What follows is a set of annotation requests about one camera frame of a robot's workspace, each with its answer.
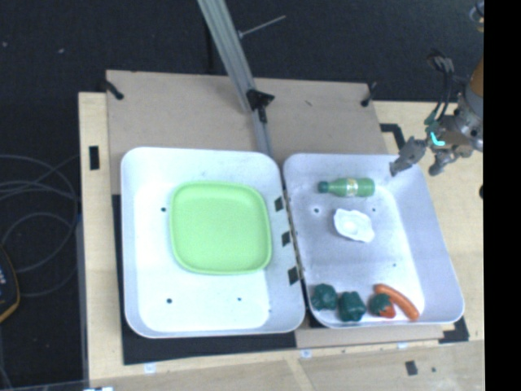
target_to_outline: green pepper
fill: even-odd
[[[313,291],[311,304],[317,310],[336,309],[337,296],[335,289],[326,283],[320,283]]]
[[[358,322],[367,311],[358,292],[344,292],[339,299],[339,315],[343,322]]]
[[[394,305],[391,302],[391,297],[384,292],[374,294],[369,300],[369,311],[377,316],[392,319],[396,316]]]

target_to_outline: orange sausage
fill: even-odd
[[[392,303],[396,304],[405,315],[411,320],[418,320],[420,313],[414,304],[404,296],[401,292],[384,283],[377,283],[374,286],[374,292],[377,294],[387,294]]]

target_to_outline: dark floor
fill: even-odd
[[[484,49],[469,17],[483,0],[226,1],[241,31],[286,16],[244,37],[255,77],[376,81],[376,99],[435,102],[442,77],[426,62],[431,49],[461,77]],[[81,194],[77,94],[99,90],[107,69],[207,73],[204,23],[195,0],[0,0],[0,16],[0,239],[24,293],[0,325],[0,387],[7,378],[14,386],[79,380],[78,282],[69,279],[76,241],[68,234],[81,209],[63,193],[69,181]],[[217,73],[225,74],[220,62]],[[7,197],[14,185],[5,182],[34,180],[69,158],[66,180],[53,174]]]

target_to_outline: green bottle cap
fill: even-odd
[[[328,192],[329,191],[329,183],[326,181],[320,181],[318,183],[318,192]]]

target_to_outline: metal rod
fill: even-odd
[[[238,92],[241,106],[253,119],[257,149],[268,156],[273,156],[266,123],[261,122],[258,111],[252,110],[247,100],[247,92],[255,89],[256,86],[225,0],[197,0],[197,2],[222,63]]]
[[[244,32],[241,32],[240,30],[238,30],[237,34],[239,35],[239,38],[242,39],[244,35],[248,35],[249,33],[256,32],[257,30],[261,30],[263,28],[266,28],[267,26],[270,26],[271,24],[280,22],[281,20],[284,20],[284,19],[286,19],[286,16],[282,15],[282,16],[279,16],[276,19],[270,20],[269,22],[266,22],[266,23],[263,23],[263,24],[259,24],[255,28],[251,28],[251,29],[245,30]]]

